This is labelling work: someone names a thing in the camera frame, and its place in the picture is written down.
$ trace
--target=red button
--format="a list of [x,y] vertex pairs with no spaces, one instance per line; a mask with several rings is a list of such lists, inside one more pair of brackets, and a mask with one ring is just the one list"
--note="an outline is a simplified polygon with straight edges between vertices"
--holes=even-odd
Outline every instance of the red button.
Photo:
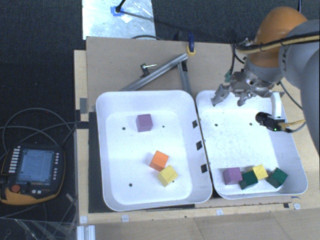
[[13,193],[19,193],[20,192],[20,185],[17,185],[17,184],[15,184],[15,185],[13,185],[12,187],[11,187],[11,191],[13,192]]

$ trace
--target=purple cube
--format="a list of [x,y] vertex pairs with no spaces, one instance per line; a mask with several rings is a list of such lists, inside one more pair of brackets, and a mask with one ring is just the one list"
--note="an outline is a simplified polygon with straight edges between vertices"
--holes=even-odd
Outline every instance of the purple cube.
[[228,168],[223,171],[224,183],[226,185],[238,184],[243,180],[239,167]]
[[150,114],[140,114],[136,117],[136,127],[138,132],[147,132],[152,129],[153,123]]

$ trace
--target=green cube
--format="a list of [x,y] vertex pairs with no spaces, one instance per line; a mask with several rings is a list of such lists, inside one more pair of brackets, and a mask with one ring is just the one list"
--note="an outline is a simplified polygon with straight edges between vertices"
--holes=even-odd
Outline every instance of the green cube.
[[277,189],[285,182],[287,177],[288,175],[284,171],[279,168],[275,168],[266,181]]
[[242,190],[247,187],[252,187],[254,184],[258,183],[257,176],[253,170],[243,173],[242,178],[243,180],[239,183]]

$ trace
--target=black carpet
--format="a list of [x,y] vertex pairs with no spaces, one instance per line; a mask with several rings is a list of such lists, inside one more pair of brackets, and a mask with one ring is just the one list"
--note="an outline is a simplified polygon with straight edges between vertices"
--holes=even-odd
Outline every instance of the black carpet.
[[[187,40],[187,31],[192,31],[198,42],[218,43],[229,43],[230,32],[236,33],[238,41],[253,38],[271,9],[298,6],[298,0],[151,1],[157,36],[172,40],[177,31],[183,31]],[[318,19],[320,0],[302,0],[302,13],[310,20]],[[74,122],[73,51],[84,48],[82,0],[0,0],[0,126],[14,113],[32,107],[53,110],[67,122]],[[59,121],[49,114],[30,112],[12,123],[45,128]],[[7,145],[29,133],[8,130]],[[51,134],[62,142],[68,131],[62,127]],[[72,138],[64,149],[67,172],[61,194],[46,203],[47,212],[40,204],[14,218],[72,220],[75,208],[66,197],[76,198]],[[0,204],[0,217],[25,208]]]

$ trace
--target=white tray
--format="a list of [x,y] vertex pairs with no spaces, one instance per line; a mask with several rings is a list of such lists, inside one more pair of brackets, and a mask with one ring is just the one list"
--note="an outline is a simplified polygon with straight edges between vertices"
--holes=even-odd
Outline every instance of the white tray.
[[[239,98],[230,93],[213,107],[214,95],[214,91],[201,91],[196,105],[217,193],[225,199],[241,199],[305,192],[308,181],[292,134],[268,130],[255,120],[258,112],[272,114],[271,99],[257,96],[237,106]],[[281,116],[286,117],[283,107]],[[267,172],[278,167],[287,173],[284,184],[274,188],[261,180],[244,190],[239,184],[225,185],[223,171],[226,168],[240,167],[245,172],[260,164]]]
[[[114,211],[202,203],[212,182],[193,98],[181,90],[120,91],[96,101],[103,198]],[[151,131],[138,132],[136,117],[151,114]],[[164,187],[149,167],[159,150],[178,178]]]

